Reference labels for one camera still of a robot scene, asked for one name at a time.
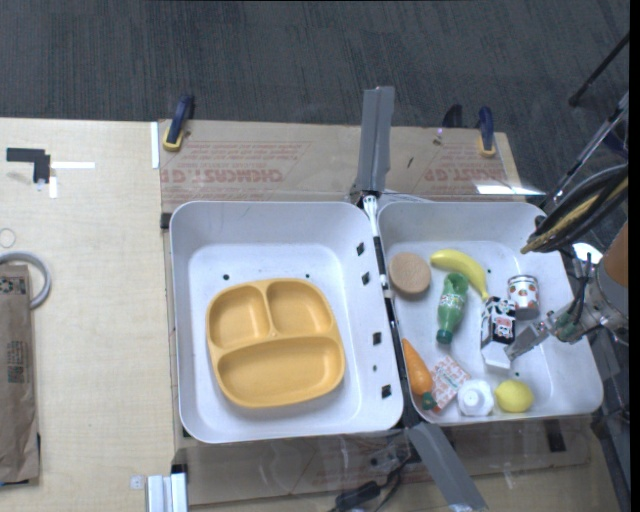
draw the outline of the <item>light wood surface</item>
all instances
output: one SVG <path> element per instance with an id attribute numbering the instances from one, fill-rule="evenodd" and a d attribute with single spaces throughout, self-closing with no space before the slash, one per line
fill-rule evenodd
<path id="1" fill-rule="evenodd" d="M 41 477 L 0 490 L 0 510 L 143 511 L 134 475 L 168 474 L 174 411 L 160 180 L 149 123 L 0 119 L 6 147 L 45 149 L 59 197 L 37 191 L 32 166 L 0 160 L 0 228 L 11 250 L 49 265 L 51 295 L 33 313 Z M 39 286 L 34 271 L 34 288 Z M 587 464 L 476 478 L 491 510 L 617 510 L 604 457 L 589 434 Z M 333 495 L 207 510 L 326 510 Z M 385 510 L 448 510 L 432 483 L 403 486 Z"/>

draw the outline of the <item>tin can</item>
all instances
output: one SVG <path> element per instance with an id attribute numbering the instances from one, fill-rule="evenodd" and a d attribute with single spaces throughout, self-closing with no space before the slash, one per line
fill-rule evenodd
<path id="1" fill-rule="evenodd" d="M 516 318 L 531 320 L 540 313 L 538 280 L 529 275 L 513 276 L 507 282 L 509 298 L 516 304 Z"/>

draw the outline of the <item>gray ring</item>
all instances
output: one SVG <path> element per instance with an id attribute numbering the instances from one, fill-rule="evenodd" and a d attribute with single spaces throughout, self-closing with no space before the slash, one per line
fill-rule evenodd
<path id="1" fill-rule="evenodd" d="M 2 242 L 0 242 L 0 247 L 3 247 L 4 249 L 11 249 L 11 247 L 13 247 L 13 244 L 16 243 L 16 232 L 11 228 L 0 228 L 0 236 L 5 231 L 7 231 L 7 232 L 9 232 L 9 233 L 11 233 L 13 235 L 13 240 L 11 241 L 11 243 L 9 245 L 5 245 Z"/>
<path id="2" fill-rule="evenodd" d="M 27 251 L 11 251 L 0 254 L 0 265 L 3 263 L 9 263 L 10 261 L 31 263 L 40 272 L 42 272 L 42 275 L 44 276 L 44 285 L 42 286 L 42 290 L 40 290 L 40 293 L 31 299 L 31 302 L 29 303 L 29 307 L 31 309 L 36 309 L 45 301 L 49 295 L 49 291 L 51 290 L 51 272 L 49 272 L 49 268 L 40 258 L 38 258 L 38 256 Z"/>

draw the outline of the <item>yellow lemon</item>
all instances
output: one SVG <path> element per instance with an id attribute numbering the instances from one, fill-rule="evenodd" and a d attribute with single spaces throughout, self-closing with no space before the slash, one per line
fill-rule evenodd
<path id="1" fill-rule="evenodd" d="M 494 393 L 500 409 L 506 412 L 525 412 L 533 404 L 531 388 L 519 380 L 501 382 Z"/>

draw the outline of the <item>carrot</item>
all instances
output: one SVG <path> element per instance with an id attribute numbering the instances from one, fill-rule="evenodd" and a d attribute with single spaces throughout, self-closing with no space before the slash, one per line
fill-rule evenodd
<path id="1" fill-rule="evenodd" d="M 406 338 L 402 338 L 402 347 L 404 348 L 404 360 L 407 365 L 411 391 L 420 397 L 423 409 L 428 410 L 437 407 L 437 403 L 431 394 L 433 391 L 433 378 L 427 365 Z"/>

